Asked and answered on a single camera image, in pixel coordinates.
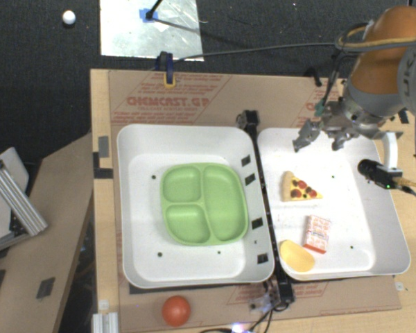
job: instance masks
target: green plate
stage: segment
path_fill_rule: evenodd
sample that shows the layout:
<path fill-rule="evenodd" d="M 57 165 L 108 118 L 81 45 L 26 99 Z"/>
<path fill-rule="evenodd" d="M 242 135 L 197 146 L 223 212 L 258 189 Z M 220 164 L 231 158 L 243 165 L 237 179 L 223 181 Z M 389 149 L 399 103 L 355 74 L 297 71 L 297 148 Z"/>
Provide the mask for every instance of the green plate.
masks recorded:
<path fill-rule="evenodd" d="M 166 229 L 189 246 L 228 244 L 248 230 L 248 211 L 239 177 L 215 163 L 173 166 L 160 183 Z"/>

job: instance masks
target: orange toy tomato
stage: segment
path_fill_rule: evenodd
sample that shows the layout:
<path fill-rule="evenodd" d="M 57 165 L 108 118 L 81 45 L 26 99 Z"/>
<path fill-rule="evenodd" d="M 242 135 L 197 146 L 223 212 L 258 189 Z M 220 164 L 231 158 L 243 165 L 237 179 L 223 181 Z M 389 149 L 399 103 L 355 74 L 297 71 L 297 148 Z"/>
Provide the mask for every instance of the orange toy tomato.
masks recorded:
<path fill-rule="evenodd" d="M 191 314 L 188 301 L 182 296 L 172 296 L 162 307 L 165 322 L 172 327 L 179 327 L 186 323 Z"/>

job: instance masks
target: red and white box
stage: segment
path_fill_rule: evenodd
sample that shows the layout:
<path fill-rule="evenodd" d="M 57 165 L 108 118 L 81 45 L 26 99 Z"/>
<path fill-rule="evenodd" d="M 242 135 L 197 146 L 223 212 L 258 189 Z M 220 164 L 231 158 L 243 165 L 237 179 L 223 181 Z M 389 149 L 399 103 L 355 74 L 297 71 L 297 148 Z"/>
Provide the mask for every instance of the red and white box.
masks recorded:
<path fill-rule="evenodd" d="M 331 222 L 311 215 L 306 225 L 304 247 L 324 254 L 327 251 Z"/>

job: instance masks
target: pizza slice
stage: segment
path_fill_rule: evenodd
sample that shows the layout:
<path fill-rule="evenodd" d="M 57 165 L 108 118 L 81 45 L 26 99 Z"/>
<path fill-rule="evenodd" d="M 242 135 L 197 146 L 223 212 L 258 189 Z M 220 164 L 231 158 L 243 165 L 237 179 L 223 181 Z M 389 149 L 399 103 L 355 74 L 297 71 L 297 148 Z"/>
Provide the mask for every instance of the pizza slice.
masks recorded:
<path fill-rule="evenodd" d="M 296 178 L 291 171 L 284 173 L 282 178 L 282 201 L 303 201 L 315 198 L 322 198 L 322 195 L 303 180 Z"/>

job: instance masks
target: cardboard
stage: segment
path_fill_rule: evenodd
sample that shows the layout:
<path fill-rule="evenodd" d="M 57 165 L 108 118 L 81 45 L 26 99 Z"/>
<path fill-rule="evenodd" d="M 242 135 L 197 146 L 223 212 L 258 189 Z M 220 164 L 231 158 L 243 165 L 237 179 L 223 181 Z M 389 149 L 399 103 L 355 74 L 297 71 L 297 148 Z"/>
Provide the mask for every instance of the cardboard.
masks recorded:
<path fill-rule="evenodd" d="M 91 214 L 90 151 L 88 135 L 42 161 L 30 200 L 49 226 L 0 258 L 0 333 L 58 331 Z"/>
<path fill-rule="evenodd" d="M 326 88 L 325 80 L 322 87 L 316 87 L 314 80 L 310 78 L 192 73 L 176 73 L 175 76 L 176 87 L 166 89 L 163 86 L 163 73 L 160 72 L 94 70 L 91 74 L 93 151 L 95 154 L 105 154 L 100 161 L 113 170 L 114 177 L 113 180 L 94 181 L 99 186 L 105 183 L 105 189 L 95 189 L 96 201 L 99 201 L 96 203 L 96 213 L 98 205 L 104 203 L 106 210 L 99 211 L 99 216 L 102 216 L 101 221 L 110 225 L 96 229 L 97 238 L 105 238 L 105 245 L 102 246 L 104 248 L 96 253 L 97 272 L 100 276 L 97 283 L 98 299 L 102 303 L 99 312 L 119 312 L 123 333 L 163 331 L 169 328 L 160 312 L 163 302 L 175 294 L 185 296 L 190 302 L 191 317 L 182 327 L 194 327 L 188 332 L 199 332 L 200 327 L 209 325 L 256 321 L 259 314 L 250 312 L 248 303 L 250 299 L 261 296 L 263 286 L 253 284 L 130 293 L 133 290 L 130 290 L 121 268 L 120 198 L 116 158 L 116 136 L 120 129 L 129 123 L 234 126 L 237 115 L 243 110 L 259 111 L 259 130 L 267 127 L 300 127 L 313 114 L 313 106 L 323 96 Z M 331 99 L 338 95 L 339 91 L 334 88 Z M 394 123 L 393 126 L 404 130 L 404 125 Z M 406 127 L 406 132 L 410 132 L 410 126 Z M 99 140 L 103 138 L 108 140 L 109 152 L 103 149 L 102 144 L 99 148 Z M 410 147 L 411 139 L 411 135 L 400 139 L 406 143 L 406 146 L 399 145 L 402 154 L 411 149 L 407 148 Z M 404 160 L 405 163 L 410 163 L 410 160 Z M 410 169 L 410 176 L 413 178 L 413 165 L 407 169 Z M 113 183 L 113 190 L 110 189 L 109 182 Z M 410 196 L 404 198 L 402 194 L 394 194 L 394 199 L 402 219 L 404 213 L 409 211 L 408 204 L 413 199 Z M 409 245 L 410 250 L 416 251 L 413 244 L 409 242 Z M 111 265 L 114 265 L 114 258 L 110 256 L 114 253 L 118 268 L 108 268 L 107 260 L 111 260 Z M 416 280 L 415 272 L 406 273 L 404 277 L 407 275 Z M 287 311 L 273 316 L 276 322 L 270 331 L 281 331 L 281 327 L 289 324 L 296 327 L 296 332 L 310 332 L 313 329 L 310 325 L 308 330 L 304 329 L 298 321 L 277 325 L 278 320 L 286 318 L 335 316 L 401 308 L 395 281 L 391 276 L 302 283 L 295 285 L 295 292 L 295 303 Z M 385 315 L 388 320 L 392 317 L 388 313 Z M 374 320 L 376 323 L 373 327 L 377 327 L 381 320 L 382 318 L 379 321 Z M 352 320 L 352 324 L 348 325 L 348 332 L 356 327 L 356 321 Z M 331 318 L 327 322 L 337 330 L 340 329 L 338 320 Z"/>

